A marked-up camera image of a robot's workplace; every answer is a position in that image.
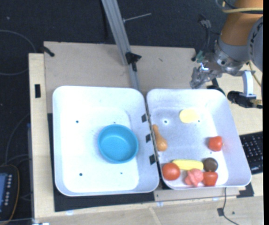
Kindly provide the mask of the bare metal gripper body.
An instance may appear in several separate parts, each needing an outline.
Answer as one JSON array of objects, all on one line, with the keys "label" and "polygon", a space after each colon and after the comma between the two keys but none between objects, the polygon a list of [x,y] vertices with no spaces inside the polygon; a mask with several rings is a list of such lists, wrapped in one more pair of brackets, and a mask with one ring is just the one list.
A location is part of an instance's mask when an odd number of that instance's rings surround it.
[{"label": "bare metal gripper body", "polygon": [[237,61],[227,55],[220,47],[213,52],[198,52],[198,71],[208,76],[221,76],[223,73],[236,76],[243,67],[242,61]]}]

